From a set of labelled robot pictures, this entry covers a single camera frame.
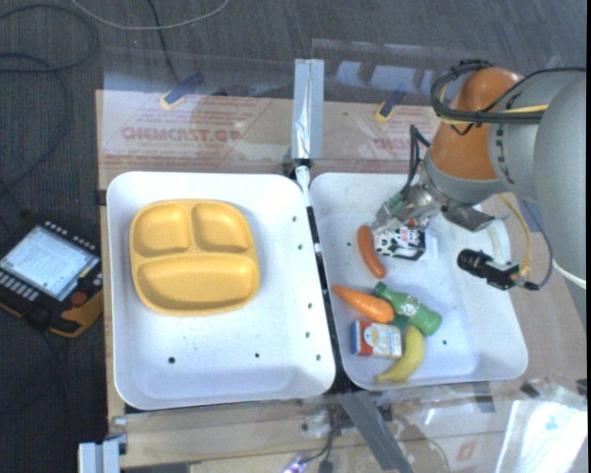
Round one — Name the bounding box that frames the black and white cow carton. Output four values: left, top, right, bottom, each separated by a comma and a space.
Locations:
372, 225, 439, 263

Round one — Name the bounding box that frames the yellow divided plate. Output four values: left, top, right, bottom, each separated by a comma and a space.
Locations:
128, 198, 261, 317

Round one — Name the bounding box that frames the orange and white carton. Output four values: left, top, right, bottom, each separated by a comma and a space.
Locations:
350, 318, 404, 360

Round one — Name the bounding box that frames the white plastic tray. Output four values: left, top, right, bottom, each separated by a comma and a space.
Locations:
308, 171, 530, 392
105, 169, 337, 412

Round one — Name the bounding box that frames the black block with thin wires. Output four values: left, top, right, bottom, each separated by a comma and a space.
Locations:
324, 401, 349, 431

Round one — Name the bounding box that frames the orange sausage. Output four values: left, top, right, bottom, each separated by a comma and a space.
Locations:
357, 224, 388, 280

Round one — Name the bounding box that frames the black cylinder on white bracket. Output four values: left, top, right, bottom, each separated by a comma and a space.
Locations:
455, 205, 523, 292

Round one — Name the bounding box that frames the brown cardboard board red print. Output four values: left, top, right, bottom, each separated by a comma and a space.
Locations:
94, 89, 588, 470

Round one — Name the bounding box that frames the yellow banana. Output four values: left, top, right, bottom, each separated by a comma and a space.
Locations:
374, 324, 427, 384

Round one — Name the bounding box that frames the green bottle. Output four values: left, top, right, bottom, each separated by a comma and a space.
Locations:
371, 281, 443, 338

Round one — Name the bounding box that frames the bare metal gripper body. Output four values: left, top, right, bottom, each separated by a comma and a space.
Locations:
372, 184, 445, 231

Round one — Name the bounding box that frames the orange carrot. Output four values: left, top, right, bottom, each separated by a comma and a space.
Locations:
331, 284, 396, 325

